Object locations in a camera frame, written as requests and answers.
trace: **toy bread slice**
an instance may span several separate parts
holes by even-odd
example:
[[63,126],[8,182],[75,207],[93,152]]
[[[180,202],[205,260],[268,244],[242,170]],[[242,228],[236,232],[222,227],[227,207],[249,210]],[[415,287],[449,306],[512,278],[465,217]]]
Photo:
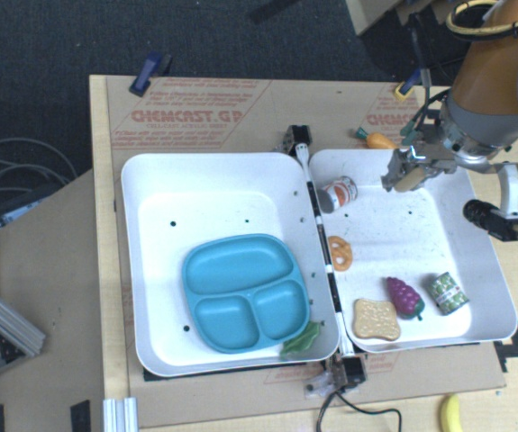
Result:
[[396,321],[396,309],[390,301],[355,301],[355,322],[353,331],[357,338],[379,338],[394,341],[401,336]]

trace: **small can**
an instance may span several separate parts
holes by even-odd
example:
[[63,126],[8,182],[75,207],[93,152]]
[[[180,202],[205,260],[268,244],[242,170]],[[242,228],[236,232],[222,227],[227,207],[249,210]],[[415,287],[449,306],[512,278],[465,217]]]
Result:
[[429,294],[437,302],[442,313],[449,315],[468,302],[468,297],[462,292],[455,279],[449,272],[439,275],[428,286]]
[[357,186],[348,176],[341,176],[317,191],[323,212],[334,212],[357,198]]

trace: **metal bracket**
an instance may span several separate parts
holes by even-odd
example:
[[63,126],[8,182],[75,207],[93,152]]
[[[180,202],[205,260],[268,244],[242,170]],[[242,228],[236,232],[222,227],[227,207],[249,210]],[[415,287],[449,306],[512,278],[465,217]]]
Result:
[[139,432],[137,401],[134,397],[124,400],[103,401],[104,432]]
[[[31,322],[17,313],[0,299],[0,336],[5,341],[5,354],[0,355],[0,372],[22,361],[25,357],[37,356],[44,343],[45,335]],[[8,344],[14,349],[9,351]]]
[[324,371],[304,381],[304,396],[327,397],[337,390],[354,389],[366,380],[365,365],[360,357],[343,358],[340,353],[336,353],[325,360]]
[[313,138],[308,125],[291,125],[286,129],[283,142],[277,146],[276,150],[291,157],[296,157],[295,146],[297,144],[305,144],[308,147],[311,145],[311,142],[313,142]]
[[518,167],[505,164],[498,171],[501,185],[501,212],[506,216],[518,215]]

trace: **blue divided tray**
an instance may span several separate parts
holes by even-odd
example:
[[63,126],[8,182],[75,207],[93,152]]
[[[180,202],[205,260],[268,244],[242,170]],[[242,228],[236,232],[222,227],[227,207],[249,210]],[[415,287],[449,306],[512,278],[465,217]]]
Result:
[[194,248],[183,264],[183,286],[200,336],[227,354],[282,343],[309,321],[296,260],[270,235],[221,238]]

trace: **banana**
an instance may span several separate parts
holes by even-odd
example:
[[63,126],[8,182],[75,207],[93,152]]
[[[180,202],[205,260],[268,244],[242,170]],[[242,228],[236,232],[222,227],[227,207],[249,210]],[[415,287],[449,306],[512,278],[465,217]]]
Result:
[[463,432],[459,413],[459,396],[452,393],[441,404],[442,432]]

